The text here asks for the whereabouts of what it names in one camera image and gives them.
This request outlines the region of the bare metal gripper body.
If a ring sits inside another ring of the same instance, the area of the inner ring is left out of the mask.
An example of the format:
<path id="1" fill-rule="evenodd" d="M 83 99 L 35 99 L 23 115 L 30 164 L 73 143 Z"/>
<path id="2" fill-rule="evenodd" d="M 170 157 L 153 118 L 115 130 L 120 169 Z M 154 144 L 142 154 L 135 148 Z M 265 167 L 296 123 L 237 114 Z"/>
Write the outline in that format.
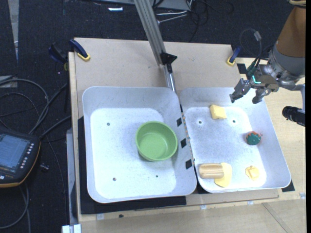
<path id="1" fill-rule="evenodd" d="M 302 85 L 296 84 L 304 77 L 304 64 L 282 66 L 265 64 L 250 66 L 250 85 L 254 89 L 277 92 L 279 88 L 290 91 L 299 90 Z"/>

